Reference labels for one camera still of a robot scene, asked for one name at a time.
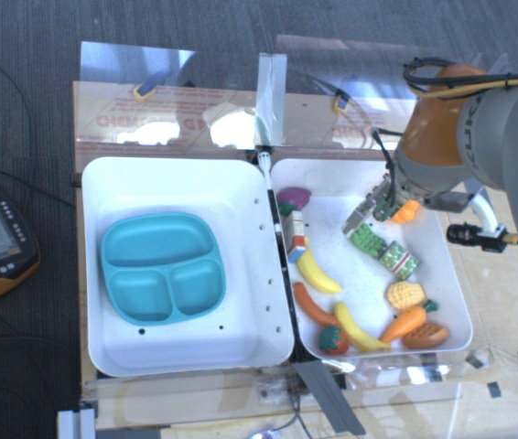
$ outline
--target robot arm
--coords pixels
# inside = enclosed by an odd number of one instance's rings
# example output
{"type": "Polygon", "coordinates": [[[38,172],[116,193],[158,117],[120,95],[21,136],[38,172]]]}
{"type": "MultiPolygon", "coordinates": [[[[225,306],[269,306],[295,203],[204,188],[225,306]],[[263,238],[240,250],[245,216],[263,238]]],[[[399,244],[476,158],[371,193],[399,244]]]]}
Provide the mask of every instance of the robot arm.
{"type": "Polygon", "coordinates": [[[415,59],[405,67],[410,89],[420,96],[393,158],[389,174],[347,219],[350,235],[370,214],[390,219],[407,200],[425,208],[461,212],[467,206],[481,227],[453,225],[449,241],[502,252],[516,236],[496,222],[479,193],[453,188],[478,180],[507,193],[518,232],[518,75],[488,75],[467,64],[442,59],[415,59]],[[433,79],[414,76],[425,65],[442,69],[433,79]],[[429,84],[424,91],[418,84],[429,84]]]}

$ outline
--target blue plate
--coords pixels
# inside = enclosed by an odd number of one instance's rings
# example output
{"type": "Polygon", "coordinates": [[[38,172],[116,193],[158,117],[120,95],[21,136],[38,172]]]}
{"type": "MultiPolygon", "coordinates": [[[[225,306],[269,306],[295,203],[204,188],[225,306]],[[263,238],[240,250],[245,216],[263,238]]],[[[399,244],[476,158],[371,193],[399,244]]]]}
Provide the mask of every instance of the blue plate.
{"type": "Polygon", "coordinates": [[[216,238],[205,221],[189,213],[117,221],[104,233],[101,260],[114,309],[135,325],[205,316],[224,297],[216,238]]]}

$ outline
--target black connector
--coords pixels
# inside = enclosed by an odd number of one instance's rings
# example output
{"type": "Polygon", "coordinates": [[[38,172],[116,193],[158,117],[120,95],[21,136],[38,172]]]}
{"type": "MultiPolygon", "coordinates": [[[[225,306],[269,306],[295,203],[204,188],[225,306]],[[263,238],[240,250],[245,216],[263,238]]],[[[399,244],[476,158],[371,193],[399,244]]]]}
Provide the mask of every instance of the black connector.
{"type": "Polygon", "coordinates": [[[448,226],[446,238],[448,242],[466,247],[480,247],[486,252],[501,253],[509,243],[505,236],[507,230],[503,229],[498,237],[480,236],[481,228],[472,224],[451,224],[448,226]]]}

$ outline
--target toy banana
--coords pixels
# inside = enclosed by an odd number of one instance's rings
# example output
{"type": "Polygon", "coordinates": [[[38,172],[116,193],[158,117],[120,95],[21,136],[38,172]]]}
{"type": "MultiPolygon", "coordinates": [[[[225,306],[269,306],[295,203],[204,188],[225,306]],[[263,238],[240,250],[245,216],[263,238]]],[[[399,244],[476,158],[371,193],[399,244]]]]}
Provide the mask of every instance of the toy banana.
{"type": "Polygon", "coordinates": [[[308,239],[306,239],[306,250],[297,259],[296,264],[308,283],[321,293],[336,294],[342,291],[342,287],[325,274],[316,263],[314,255],[312,255],[312,251],[308,247],[308,239]]]}
{"type": "Polygon", "coordinates": [[[391,349],[391,343],[383,343],[360,328],[352,318],[351,311],[342,301],[334,305],[334,316],[339,320],[340,328],[344,331],[349,343],[360,351],[391,349]]]}

